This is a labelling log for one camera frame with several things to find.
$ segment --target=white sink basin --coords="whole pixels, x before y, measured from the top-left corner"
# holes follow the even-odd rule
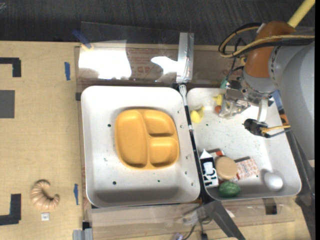
[[[171,116],[180,147],[176,163],[145,170],[121,163],[115,148],[115,120],[121,112],[137,108]],[[94,206],[188,203],[199,196],[198,172],[179,92],[167,87],[91,86],[81,95],[81,110],[86,193]]]
[[[246,119],[256,119],[259,108],[251,106],[232,119],[221,118],[216,114],[213,97],[223,94],[220,88],[193,88],[187,93],[190,110],[204,106],[204,117],[200,123],[192,124],[198,152],[203,150],[223,150],[233,160],[251,157],[255,160],[261,174],[237,181],[241,193],[237,197],[223,198],[218,188],[207,188],[208,194],[216,200],[247,200],[295,196],[301,190],[299,172],[285,134],[271,138],[256,136],[245,129]],[[265,122],[269,127],[282,124],[276,103],[267,109]],[[283,179],[280,191],[269,190],[263,181],[265,172],[276,173]]]

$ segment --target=dark carpet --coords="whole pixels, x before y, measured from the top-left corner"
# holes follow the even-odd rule
[[[217,45],[250,22],[288,21],[303,0],[0,0],[0,40],[77,41],[81,22],[193,32]],[[300,23],[315,26],[315,8]]]

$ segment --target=green toy vegetable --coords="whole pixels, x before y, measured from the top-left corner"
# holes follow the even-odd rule
[[[232,181],[225,181],[219,186],[219,194],[223,198],[236,197],[241,191],[241,188]]]

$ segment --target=orange plate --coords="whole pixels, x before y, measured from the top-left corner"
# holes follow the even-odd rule
[[[172,118],[155,109],[130,109],[115,120],[115,147],[121,162],[135,169],[159,169],[179,158],[179,140]]]

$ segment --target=yellow stick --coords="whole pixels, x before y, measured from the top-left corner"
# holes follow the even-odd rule
[[[292,27],[298,26],[301,20],[306,16],[306,14],[310,11],[312,6],[314,6],[316,0],[304,0],[300,7],[296,10],[296,12],[292,15],[291,19],[289,19],[288,24]]]
[[[273,130],[278,130],[278,129],[286,129],[286,128],[290,128],[290,125],[279,125],[279,126],[274,126],[274,127],[270,127],[270,128],[265,128],[265,127],[261,127],[260,130],[263,134],[273,131]]]

